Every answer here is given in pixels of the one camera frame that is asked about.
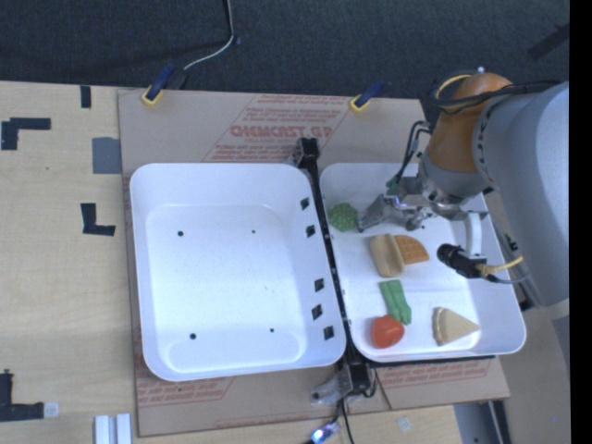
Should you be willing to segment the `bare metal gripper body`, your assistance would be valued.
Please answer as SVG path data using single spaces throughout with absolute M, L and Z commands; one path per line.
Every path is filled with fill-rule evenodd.
M 464 220 L 468 216 L 462 209 L 463 199 L 448 195 L 432 180 L 420 176 L 395 179 L 391 195 L 399 197 L 404 221 L 416 209 L 426 209 L 428 217 L 440 216 L 450 221 Z

